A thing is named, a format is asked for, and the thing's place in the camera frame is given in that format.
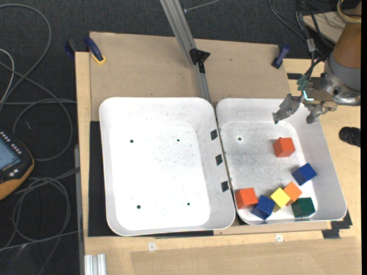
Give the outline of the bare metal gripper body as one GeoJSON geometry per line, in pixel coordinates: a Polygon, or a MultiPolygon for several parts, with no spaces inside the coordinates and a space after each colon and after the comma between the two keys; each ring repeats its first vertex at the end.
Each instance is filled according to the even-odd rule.
{"type": "Polygon", "coordinates": [[[361,70],[343,65],[326,65],[319,77],[300,80],[305,104],[359,106],[361,104],[361,70]]]}

